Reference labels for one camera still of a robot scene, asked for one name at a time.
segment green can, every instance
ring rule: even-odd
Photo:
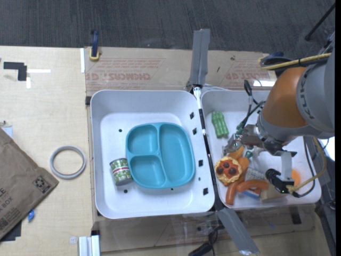
[[[110,162],[112,178],[116,186],[122,186],[133,181],[126,158]]]

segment blue divided tray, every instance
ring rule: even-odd
[[[135,182],[145,188],[186,184],[194,176],[194,155],[183,127],[148,123],[132,128],[126,138],[128,166]]]

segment cardboard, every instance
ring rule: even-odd
[[[0,128],[0,239],[58,183]]]

